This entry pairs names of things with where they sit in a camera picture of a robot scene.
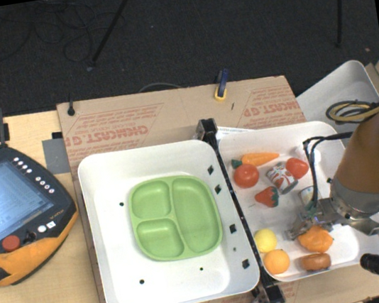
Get red strawberry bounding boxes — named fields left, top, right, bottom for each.
left=253, top=184, right=282, bottom=211

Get small red and white can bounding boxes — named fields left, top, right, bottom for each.
left=264, top=160, right=300, bottom=197

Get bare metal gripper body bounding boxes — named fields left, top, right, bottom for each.
left=304, top=193, right=355, bottom=236

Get brown doughnut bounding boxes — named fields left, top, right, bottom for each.
left=299, top=250, right=334, bottom=275

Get yellow lemon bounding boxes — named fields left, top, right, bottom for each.
left=253, top=226, right=280, bottom=255

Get green divided plate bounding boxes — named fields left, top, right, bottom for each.
left=123, top=168, right=227, bottom=268

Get white plastic tray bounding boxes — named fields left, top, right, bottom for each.
left=75, top=130, right=265, bottom=303
left=214, top=110, right=379, bottom=291

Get orange carrot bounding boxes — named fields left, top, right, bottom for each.
left=230, top=148, right=282, bottom=172

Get red tomato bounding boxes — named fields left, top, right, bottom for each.
left=231, top=161, right=262, bottom=191

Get brown cardboard board red print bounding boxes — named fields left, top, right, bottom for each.
left=55, top=54, right=379, bottom=303

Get orange lumpy toy food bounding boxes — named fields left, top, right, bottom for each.
left=296, top=222, right=336, bottom=257

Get red pepper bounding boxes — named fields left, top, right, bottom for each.
left=284, top=155, right=312, bottom=182

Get orange orange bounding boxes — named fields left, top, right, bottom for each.
left=261, top=246, right=293, bottom=277

